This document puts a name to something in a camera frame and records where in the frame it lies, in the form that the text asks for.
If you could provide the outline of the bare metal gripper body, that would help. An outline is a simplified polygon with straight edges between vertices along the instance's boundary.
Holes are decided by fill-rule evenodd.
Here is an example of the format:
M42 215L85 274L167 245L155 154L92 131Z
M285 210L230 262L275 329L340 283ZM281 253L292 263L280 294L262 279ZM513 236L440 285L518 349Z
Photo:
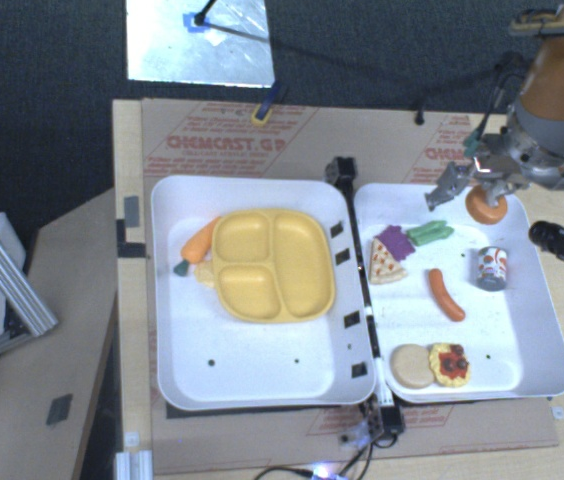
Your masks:
M472 177L487 194L512 194L531 184L564 190L564 154L538 143L526 132L470 136Z

